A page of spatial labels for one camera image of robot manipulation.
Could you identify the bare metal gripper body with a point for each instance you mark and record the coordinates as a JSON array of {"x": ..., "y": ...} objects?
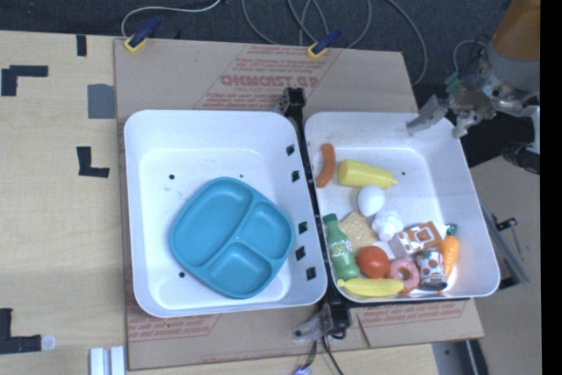
[{"x": 476, "y": 98}]

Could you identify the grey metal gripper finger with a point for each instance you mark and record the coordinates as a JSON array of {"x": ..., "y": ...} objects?
[
  {"x": 463, "y": 126},
  {"x": 425, "y": 116}
]

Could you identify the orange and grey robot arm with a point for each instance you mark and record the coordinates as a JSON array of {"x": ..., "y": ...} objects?
[{"x": 516, "y": 31}]

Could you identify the white plastic tray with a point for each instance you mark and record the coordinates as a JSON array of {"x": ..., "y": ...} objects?
[
  {"x": 443, "y": 189},
  {"x": 162, "y": 136}
]

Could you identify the yellow squeeze bottle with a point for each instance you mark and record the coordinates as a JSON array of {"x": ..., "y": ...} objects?
[{"x": 360, "y": 173}]

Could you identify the white egg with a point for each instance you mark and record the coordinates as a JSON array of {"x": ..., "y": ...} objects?
[{"x": 371, "y": 200}]

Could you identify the orange sausage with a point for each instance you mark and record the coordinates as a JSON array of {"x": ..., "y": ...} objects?
[{"x": 327, "y": 166}]

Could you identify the white lumpy toy food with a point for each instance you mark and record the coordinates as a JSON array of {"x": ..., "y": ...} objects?
[{"x": 387, "y": 224}]

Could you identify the orange and white carton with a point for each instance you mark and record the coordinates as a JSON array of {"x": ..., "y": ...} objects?
[{"x": 417, "y": 238}]

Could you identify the orange carrot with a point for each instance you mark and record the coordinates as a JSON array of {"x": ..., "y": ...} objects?
[{"x": 450, "y": 251}]

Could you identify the thin black rod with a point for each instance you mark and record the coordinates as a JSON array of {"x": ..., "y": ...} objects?
[{"x": 307, "y": 164}]

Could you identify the tan biscuit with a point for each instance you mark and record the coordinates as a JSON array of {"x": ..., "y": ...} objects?
[{"x": 358, "y": 229}]

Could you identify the white can, red print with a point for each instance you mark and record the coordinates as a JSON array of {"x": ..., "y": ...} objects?
[{"x": 431, "y": 270}]

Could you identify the red tomato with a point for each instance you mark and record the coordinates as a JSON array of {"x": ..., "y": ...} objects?
[{"x": 372, "y": 262}]

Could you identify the pink doughnut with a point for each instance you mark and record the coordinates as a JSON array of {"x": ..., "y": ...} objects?
[{"x": 405, "y": 273}]

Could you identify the green bottle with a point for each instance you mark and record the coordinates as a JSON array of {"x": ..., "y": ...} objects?
[{"x": 341, "y": 252}]

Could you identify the yellow banana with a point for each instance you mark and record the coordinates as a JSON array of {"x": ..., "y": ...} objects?
[{"x": 371, "y": 287}]

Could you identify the blue divided plate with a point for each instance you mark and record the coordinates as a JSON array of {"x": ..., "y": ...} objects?
[{"x": 230, "y": 237}]

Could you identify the brown cardboard board, red print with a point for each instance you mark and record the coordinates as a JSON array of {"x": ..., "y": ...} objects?
[{"x": 184, "y": 77}]

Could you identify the black cylinder on white bracket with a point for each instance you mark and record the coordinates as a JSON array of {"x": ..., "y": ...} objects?
[{"x": 523, "y": 157}]

